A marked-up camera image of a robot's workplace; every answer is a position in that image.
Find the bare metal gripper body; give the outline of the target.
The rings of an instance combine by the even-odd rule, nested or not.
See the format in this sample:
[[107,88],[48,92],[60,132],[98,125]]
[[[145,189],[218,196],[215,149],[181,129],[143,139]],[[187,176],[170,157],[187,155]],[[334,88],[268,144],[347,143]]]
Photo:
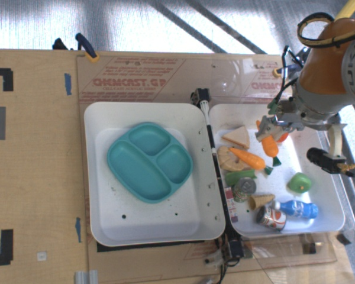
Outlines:
[[338,123],[338,113],[319,112],[306,106],[299,98],[280,100],[276,110],[277,125],[284,130],[302,131],[308,127],[317,131],[326,131],[332,124]]

